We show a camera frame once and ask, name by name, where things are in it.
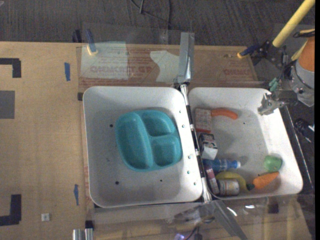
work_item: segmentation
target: plastic plate compartment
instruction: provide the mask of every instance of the plastic plate compartment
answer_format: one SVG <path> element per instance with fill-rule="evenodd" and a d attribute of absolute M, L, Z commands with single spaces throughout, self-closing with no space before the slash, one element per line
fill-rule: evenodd
<path fill-rule="evenodd" d="M 173 166 L 182 156 L 177 128 L 162 111 L 122 114 L 115 123 L 115 139 L 123 162 L 137 172 Z"/>

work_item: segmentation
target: black tape marking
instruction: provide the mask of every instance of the black tape marking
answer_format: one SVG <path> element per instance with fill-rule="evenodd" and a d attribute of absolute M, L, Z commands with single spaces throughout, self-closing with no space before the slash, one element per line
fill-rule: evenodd
<path fill-rule="evenodd" d="M 18 58 L 0 58 L 0 65 L 12 65 L 12 78 L 21 78 L 21 60 Z"/>
<path fill-rule="evenodd" d="M 21 194 L 12 194 L 10 202 L 10 215 L 0 216 L 0 226 L 18 225 L 22 219 Z"/>
<path fill-rule="evenodd" d="M 78 92 L 77 98 L 78 98 L 78 101 L 82 102 L 84 100 L 84 93 L 83 92 Z"/>

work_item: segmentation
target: tin can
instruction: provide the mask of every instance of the tin can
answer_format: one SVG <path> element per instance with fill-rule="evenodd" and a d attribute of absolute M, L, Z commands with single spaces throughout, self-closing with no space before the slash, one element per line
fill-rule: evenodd
<path fill-rule="evenodd" d="M 231 179 L 218 179 L 217 184 L 219 187 L 219 196 L 237 196 L 240 192 L 239 182 L 235 178 Z"/>

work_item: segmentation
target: blue tape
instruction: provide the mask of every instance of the blue tape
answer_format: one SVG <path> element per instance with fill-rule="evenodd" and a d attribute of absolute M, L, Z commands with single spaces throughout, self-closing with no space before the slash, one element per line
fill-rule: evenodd
<path fill-rule="evenodd" d="M 67 81 L 70 81 L 70 64 L 67 62 L 64 63 L 64 73 L 65 73 L 65 79 Z"/>
<path fill-rule="evenodd" d="M 79 186 L 77 184 L 74 184 L 73 193 L 74 193 L 76 205 L 78 206 L 79 205 Z"/>

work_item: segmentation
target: plastic water bottle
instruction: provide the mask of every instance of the plastic water bottle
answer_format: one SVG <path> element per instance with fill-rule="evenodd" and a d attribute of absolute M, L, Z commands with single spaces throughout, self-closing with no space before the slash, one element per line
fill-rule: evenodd
<path fill-rule="evenodd" d="M 240 161 L 238 160 L 228 160 L 228 159 L 203 159 L 204 165 L 210 165 L 214 172 L 223 172 L 228 169 L 234 168 L 237 169 L 241 166 Z"/>

